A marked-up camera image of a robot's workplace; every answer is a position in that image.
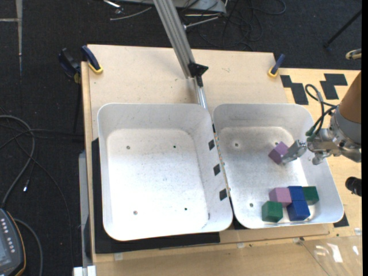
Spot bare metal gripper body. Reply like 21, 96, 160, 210
306, 128, 362, 163

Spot purple cube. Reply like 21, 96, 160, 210
268, 187, 293, 208
267, 141, 290, 165

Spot green cube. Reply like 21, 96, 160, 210
261, 201, 284, 223
302, 186, 320, 206

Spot blue cube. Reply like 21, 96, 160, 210
287, 185, 306, 203
286, 200, 312, 222

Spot white plastic tray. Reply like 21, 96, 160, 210
212, 103, 345, 230
97, 102, 234, 242

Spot pale wood board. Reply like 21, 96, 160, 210
81, 44, 331, 265

